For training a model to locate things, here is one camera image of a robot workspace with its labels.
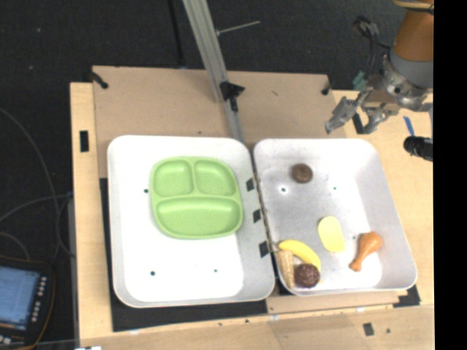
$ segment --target white tray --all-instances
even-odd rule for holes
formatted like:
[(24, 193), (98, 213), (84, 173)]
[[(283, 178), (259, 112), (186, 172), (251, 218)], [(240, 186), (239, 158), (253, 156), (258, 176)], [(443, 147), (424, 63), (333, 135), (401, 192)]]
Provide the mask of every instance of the white tray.
[[(254, 149), (260, 196), (273, 247), (287, 238), (308, 244), (320, 257), (321, 282), (314, 288), (289, 289), (295, 295), (323, 295), (411, 287), (417, 269), (398, 218), (376, 150), (361, 139), (267, 139)], [(297, 163), (307, 164), (313, 179), (295, 182)], [(335, 216), (346, 249), (330, 253), (317, 233), (321, 218)], [(382, 248), (363, 261), (360, 272), (349, 264), (361, 233), (377, 231)]]
[[(163, 234), (147, 192), (160, 160), (215, 158), (236, 175), (244, 222), (232, 235), (181, 240)], [(261, 300), (274, 288), (270, 255), (253, 178), (251, 155), (237, 140), (176, 136), (120, 136), (107, 152), (112, 274), (117, 296), (128, 306), (161, 307)]]

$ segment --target black mat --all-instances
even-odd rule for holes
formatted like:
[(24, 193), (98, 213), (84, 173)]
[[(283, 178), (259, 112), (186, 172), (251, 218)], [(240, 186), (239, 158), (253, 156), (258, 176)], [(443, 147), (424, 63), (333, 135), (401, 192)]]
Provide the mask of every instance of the black mat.
[(200, 322), (204, 320), (246, 317), (266, 314), (266, 300), (246, 303), (223, 303), (216, 305), (179, 306), (163, 308), (132, 308), (122, 303), (113, 290), (112, 258), (110, 253), (109, 196), (107, 179), (100, 179), (102, 212), (106, 238), (107, 265), (109, 266), (110, 304), (112, 325), (115, 332), (158, 325)]

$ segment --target yellow banana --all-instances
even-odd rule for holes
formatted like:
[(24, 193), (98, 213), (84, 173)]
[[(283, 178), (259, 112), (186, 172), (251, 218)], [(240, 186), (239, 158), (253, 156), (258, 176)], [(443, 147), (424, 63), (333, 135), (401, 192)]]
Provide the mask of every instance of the yellow banana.
[(321, 271), (321, 260), (318, 255), (305, 243), (299, 240), (288, 239), (277, 245), (281, 250), (290, 250), (293, 255), (300, 258), (304, 263), (311, 263)]

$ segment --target black clamp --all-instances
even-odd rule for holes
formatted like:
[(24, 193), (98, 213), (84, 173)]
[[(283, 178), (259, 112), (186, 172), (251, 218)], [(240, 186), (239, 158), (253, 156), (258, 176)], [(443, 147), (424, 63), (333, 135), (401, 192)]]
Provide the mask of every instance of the black clamp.
[(240, 85), (235, 85), (230, 82), (224, 81), (220, 83), (220, 91), (224, 101), (229, 100), (231, 102), (231, 108), (234, 112), (239, 111), (239, 106), (236, 103), (237, 96), (240, 95), (245, 90), (244, 87)]

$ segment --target wooden table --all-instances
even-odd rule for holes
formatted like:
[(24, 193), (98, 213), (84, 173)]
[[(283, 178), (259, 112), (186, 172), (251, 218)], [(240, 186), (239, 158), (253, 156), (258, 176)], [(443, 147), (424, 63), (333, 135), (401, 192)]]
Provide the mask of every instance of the wooden table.
[(410, 157), (403, 116), (419, 136), (431, 135), (427, 114), (402, 112), (369, 136), (351, 123), (327, 135), (324, 122), (339, 99), (324, 96), (320, 74), (232, 71), (246, 87), (239, 116), (248, 147), (272, 138), (360, 138), (374, 145), (418, 269), (419, 306), (394, 308), (402, 292), (291, 297), (274, 292), (268, 313), (247, 318), (172, 324), (113, 332), (99, 178), (106, 177), (105, 152), (119, 135), (229, 136), (223, 106), (211, 97), (205, 71), (96, 66), (109, 84), (71, 84), (71, 119), (77, 289), (81, 346), (105, 349), (432, 349), (434, 347), (433, 164)]

